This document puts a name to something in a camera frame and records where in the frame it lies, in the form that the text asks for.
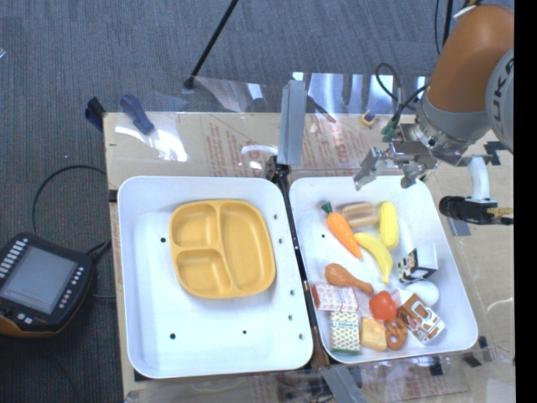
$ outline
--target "gray screen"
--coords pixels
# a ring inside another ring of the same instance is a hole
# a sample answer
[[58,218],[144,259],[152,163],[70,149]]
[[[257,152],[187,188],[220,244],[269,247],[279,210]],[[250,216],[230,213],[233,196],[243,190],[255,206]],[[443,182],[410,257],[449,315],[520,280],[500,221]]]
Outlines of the gray screen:
[[31,246],[0,291],[0,296],[50,314],[76,263]]

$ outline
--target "white egg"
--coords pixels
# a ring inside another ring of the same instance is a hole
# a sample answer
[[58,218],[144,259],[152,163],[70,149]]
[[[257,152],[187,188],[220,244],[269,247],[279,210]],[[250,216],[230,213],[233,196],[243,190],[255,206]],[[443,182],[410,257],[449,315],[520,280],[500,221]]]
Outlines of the white egg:
[[429,307],[434,306],[440,298],[438,287],[428,280],[412,282],[406,289],[415,293]]

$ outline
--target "red tomato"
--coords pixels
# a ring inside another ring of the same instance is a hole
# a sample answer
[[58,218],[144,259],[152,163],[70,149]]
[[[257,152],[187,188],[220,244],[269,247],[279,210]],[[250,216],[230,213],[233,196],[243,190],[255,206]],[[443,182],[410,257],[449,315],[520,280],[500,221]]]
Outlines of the red tomato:
[[386,291],[380,291],[369,300],[369,310],[377,320],[393,319],[397,315],[394,299]]

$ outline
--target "toy carrot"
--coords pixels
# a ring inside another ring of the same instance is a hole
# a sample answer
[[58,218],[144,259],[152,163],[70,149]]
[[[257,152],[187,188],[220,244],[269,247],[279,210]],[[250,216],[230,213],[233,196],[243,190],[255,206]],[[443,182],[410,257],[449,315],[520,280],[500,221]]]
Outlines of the toy carrot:
[[347,220],[340,213],[332,210],[332,205],[329,201],[322,205],[321,208],[328,214],[326,224],[332,234],[336,236],[343,246],[351,251],[355,257],[360,259],[362,257],[362,250],[354,238],[354,233]]

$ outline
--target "blue handle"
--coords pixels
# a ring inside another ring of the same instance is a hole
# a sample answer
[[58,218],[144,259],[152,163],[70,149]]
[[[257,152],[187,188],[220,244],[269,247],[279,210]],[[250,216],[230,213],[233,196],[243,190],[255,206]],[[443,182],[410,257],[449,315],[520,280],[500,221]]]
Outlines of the blue handle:
[[121,97],[119,104],[125,113],[133,117],[134,126],[143,134],[148,134],[154,129],[154,125],[149,121],[140,101],[133,94],[125,94]]

